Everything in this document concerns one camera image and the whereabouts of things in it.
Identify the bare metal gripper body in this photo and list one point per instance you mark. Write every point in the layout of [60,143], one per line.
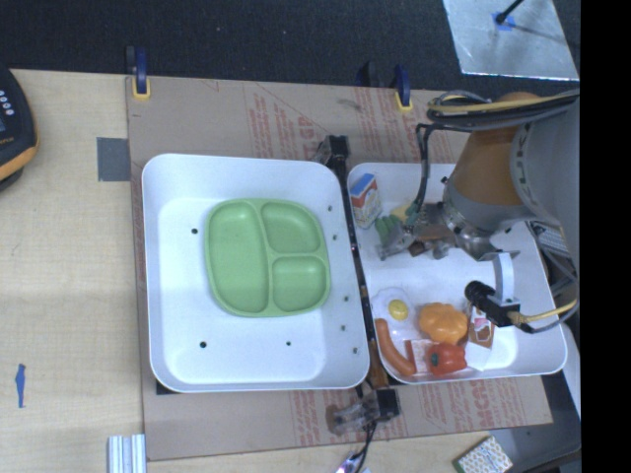
[434,232]

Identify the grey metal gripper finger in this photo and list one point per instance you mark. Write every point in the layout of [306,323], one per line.
[441,250]
[397,242]

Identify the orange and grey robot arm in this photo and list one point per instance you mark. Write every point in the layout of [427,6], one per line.
[493,175]

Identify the green toy vegetable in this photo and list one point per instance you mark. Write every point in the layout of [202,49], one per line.
[387,225]

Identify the dark brown cube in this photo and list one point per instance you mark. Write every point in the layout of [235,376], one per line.
[416,249]

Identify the white plastic tray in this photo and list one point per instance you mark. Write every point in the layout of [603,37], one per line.
[434,279]
[187,264]

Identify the yellow toy food piece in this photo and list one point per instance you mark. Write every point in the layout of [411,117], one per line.
[400,212]

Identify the thin black and white rod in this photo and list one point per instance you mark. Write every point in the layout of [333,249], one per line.
[356,254]

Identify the blue and white carton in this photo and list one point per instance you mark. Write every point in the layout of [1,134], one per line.
[366,202]

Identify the white and yellow fried egg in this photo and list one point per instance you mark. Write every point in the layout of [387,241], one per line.
[392,299]

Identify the orange bell pepper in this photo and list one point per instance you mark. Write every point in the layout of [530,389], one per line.
[442,322]

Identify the white and brown carton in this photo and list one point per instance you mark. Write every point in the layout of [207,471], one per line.
[480,333]

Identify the orange sausage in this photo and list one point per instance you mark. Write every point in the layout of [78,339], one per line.
[392,348]

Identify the white and red packet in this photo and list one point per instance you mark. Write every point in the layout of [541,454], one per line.
[419,355]

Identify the red bell pepper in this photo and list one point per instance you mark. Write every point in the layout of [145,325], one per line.
[446,358]

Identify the green divided plate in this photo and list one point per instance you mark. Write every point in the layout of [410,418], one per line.
[236,259]

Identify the green and white patterned box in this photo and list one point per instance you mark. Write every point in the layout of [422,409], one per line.
[483,458]

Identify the brown cardboard board, red print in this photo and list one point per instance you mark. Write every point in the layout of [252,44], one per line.
[222,111]

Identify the black cylinder on white bracket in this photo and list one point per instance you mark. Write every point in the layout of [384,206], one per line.
[493,306]

